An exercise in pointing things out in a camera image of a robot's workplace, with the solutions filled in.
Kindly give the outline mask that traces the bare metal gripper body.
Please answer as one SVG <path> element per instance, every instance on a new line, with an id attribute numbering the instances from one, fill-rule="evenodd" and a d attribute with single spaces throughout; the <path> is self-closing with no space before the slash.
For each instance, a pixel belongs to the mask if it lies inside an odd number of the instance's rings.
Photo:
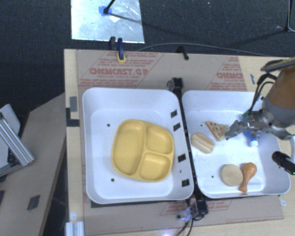
<path id="1" fill-rule="evenodd" d="M 246 111 L 242 115 L 242 121 L 244 122 L 245 129 L 248 121 L 254 121 L 258 127 L 257 133 L 250 133 L 252 138 L 257 138 L 261 133 L 270 133 L 280 140 L 289 140 L 293 134 L 287 131 L 287 125 L 282 124 L 280 121 L 274 118 L 274 116 L 265 109 L 259 109 L 258 111 Z"/>

